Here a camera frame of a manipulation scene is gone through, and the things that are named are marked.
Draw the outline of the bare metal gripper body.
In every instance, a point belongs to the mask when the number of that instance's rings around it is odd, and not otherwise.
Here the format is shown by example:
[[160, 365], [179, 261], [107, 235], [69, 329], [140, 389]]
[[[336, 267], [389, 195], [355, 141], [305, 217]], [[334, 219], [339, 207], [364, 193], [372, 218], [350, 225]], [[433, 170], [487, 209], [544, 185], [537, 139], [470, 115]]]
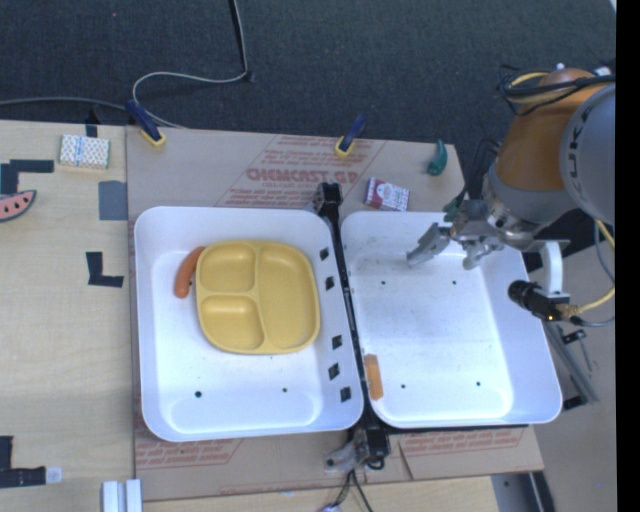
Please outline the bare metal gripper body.
[[458, 242], [507, 245], [524, 250], [540, 230], [540, 225], [513, 214], [500, 202], [487, 205], [482, 200], [465, 200], [454, 216], [450, 235]]

